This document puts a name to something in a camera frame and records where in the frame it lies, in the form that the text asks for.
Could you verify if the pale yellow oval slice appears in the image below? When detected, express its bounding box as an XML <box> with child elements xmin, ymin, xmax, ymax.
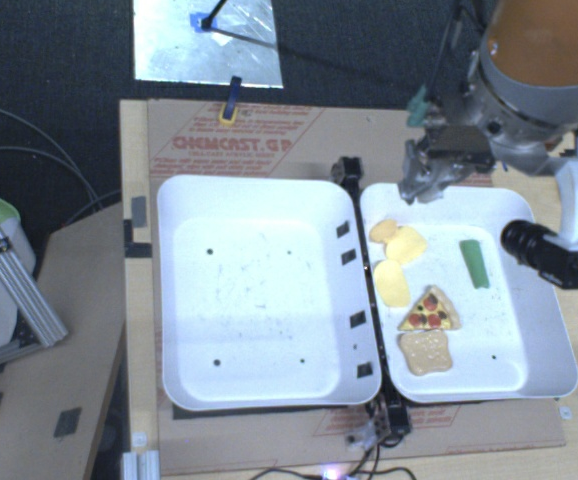
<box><xmin>384</xmin><ymin>225</ymin><xmax>429</xmax><ymax>265</ymax></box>

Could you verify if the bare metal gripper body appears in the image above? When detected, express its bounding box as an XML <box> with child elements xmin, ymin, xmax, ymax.
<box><xmin>422</xmin><ymin>61</ymin><xmax>578</xmax><ymax>176</ymax></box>

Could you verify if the thin black rod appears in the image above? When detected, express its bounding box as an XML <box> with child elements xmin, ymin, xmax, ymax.
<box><xmin>344</xmin><ymin>176</ymin><xmax>398</xmax><ymax>411</ymax></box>

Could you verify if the pizza slice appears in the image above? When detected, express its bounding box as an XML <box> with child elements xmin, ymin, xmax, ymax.
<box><xmin>397</xmin><ymin>284</ymin><xmax>462</xmax><ymax>333</ymax></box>

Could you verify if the black cylinder on white bracket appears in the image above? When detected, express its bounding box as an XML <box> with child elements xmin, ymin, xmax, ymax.
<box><xmin>500</xmin><ymin>156</ymin><xmax>578</xmax><ymax>290</ymax></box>

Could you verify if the tan bread slice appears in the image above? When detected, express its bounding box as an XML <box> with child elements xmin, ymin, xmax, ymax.
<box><xmin>397</xmin><ymin>329</ymin><xmax>454</xmax><ymax>377</ymax></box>

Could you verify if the white plastic tray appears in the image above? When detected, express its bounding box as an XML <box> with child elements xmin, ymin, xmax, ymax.
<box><xmin>358</xmin><ymin>182</ymin><xmax>578</xmax><ymax>403</ymax></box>
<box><xmin>156</xmin><ymin>174</ymin><xmax>383</xmax><ymax>412</ymax></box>

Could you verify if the orange-yellow round biscuit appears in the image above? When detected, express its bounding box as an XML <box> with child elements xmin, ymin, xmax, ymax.
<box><xmin>368</xmin><ymin>219</ymin><xmax>400</xmax><ymax>246</ymax></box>

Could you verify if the brown cardboard board red print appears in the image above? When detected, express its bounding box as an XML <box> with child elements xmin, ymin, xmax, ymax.
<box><xmin>146</xmin><ymin>98</ymin><xmax>568</xmax><ymax>474</ymax></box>

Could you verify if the green stick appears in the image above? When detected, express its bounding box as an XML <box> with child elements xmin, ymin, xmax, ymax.
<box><xmin>458</xmin><ymin>239</ymin><xmax>491</xmax><ymax>290</ymax></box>

